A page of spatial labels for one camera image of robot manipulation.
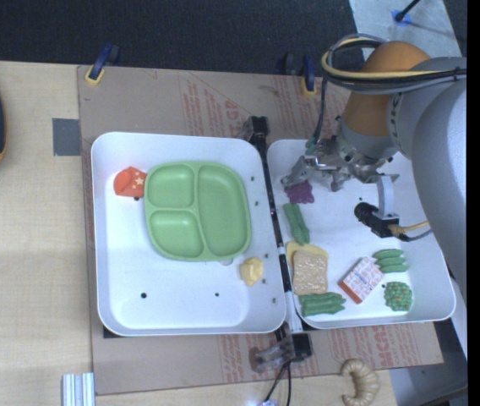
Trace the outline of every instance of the white tray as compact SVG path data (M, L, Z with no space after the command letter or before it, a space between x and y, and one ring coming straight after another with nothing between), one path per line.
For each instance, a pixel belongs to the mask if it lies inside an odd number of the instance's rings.
M152 247L144 201L118 196L112 183L127 167L148 172L175 161L224 164L242 179L252 236L226 266L174 261ZM279 254L257 150L239 139L107 133L91 148L97 298L101 321L122 336L272 332L285 319ZM258 256L261 280L248 287L239 265Z
M281 207L289 202L280 179L291 172L292 166L305 152L305 140L278 140L268 150L268 163L284 243L293 240ZM393 162L385 164L380 172L398 173L394 182L394 212L401 217L401 225L425 221L409 160L396 154ZM356 179L346 181L342 190L330 191L330 181L316 173L309 180L313 186L314 203L301 204L300 211L310 232L310 244L317 245L329 254L327 272L329 291L347 299L344 310L334 315L314 315L304 318L318 329L349 326L387 325L401 322L437 321L450 317L455 308L455 295L450 282L445 259L432 234L423 239L404 243L396 238L381 239L355 217L355 206L365 201L378 206L375 184L362 184ZM360 257L371 256L375 251L400 248L411 267L407 272L386 274L383 281L361 303L355 304L338 282ZM400 281L412 289L412 308L393 311L385 305L385 283ZM295 295L297 312L301 307Z

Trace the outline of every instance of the divided green plate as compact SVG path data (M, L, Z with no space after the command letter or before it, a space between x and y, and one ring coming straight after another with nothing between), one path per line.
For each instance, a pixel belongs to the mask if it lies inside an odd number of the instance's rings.
M145 215L159 253L181 261L223 261L251 239L248 198L240 177L215 162L169 162L145 180Z

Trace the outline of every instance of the table surface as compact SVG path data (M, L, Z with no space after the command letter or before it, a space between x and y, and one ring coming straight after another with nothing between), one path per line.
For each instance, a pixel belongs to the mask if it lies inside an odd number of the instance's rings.
M55 156L52 120L78 119L76 65L0 62L8 151L0 162L0 405L61 404L62 375L92 371L80 156ZM372 403L396 404L377 371ZM257 405L272 381L98 396L97 405ZM352 380L292 379L291 404L342 405ZM272 396L285 404L286 379Z

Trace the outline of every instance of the bread slice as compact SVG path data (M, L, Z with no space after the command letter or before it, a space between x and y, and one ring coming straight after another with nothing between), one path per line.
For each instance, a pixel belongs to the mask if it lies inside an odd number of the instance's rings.
M328 257L297 250L292 255L292 291L295 294L323 294L328 288Z

